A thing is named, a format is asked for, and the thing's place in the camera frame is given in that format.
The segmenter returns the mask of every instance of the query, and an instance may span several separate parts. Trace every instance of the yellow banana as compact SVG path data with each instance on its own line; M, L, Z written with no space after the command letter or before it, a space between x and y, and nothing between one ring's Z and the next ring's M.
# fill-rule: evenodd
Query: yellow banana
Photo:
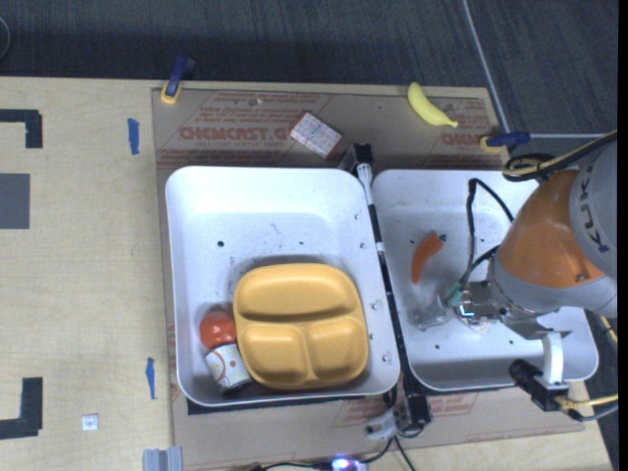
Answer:
M412 109L428 124L458 127L457 121L450 119L443 110L432 104L417 82L412 82L408 87L408 101Z

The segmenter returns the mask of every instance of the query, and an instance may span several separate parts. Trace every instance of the black corner marking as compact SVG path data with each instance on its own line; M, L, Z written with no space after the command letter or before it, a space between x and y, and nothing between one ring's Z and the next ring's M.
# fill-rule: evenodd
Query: black corner marking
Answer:
M43 148L41 114L37 110L0 110L0 122L23 122L26 148Z
M43 379L22 379L20 418L0 421L0 440L37 436L43 427Z

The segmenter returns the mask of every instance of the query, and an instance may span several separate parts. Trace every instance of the yellow container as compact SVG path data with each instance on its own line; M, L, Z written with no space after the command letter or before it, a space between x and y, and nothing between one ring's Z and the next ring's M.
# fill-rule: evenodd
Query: yellow container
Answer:
M358 377L369 354L358 291L322 263L259 267L234 295L237 343L258 383L278 390L337 386Z

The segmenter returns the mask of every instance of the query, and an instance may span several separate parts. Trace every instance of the wooden table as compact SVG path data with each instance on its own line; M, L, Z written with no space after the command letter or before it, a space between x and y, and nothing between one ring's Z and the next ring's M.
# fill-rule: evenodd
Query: wooden table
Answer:
M161 85L0 78L0 108L43 117L39 149L25 148L24 124L0 124L0 173L30 176L29 228L0 229L0 419L19 416L23 378L43 379L43 428L0 441L1 469L139 470L146 448L174 444L150 96ZM130 151L128 118L139 123L138 154ZM97 431L83 430L88 414L98 414ZM611 469L596 422L567 434L409 454L421 470ZM371 469L406 468L391 451Z

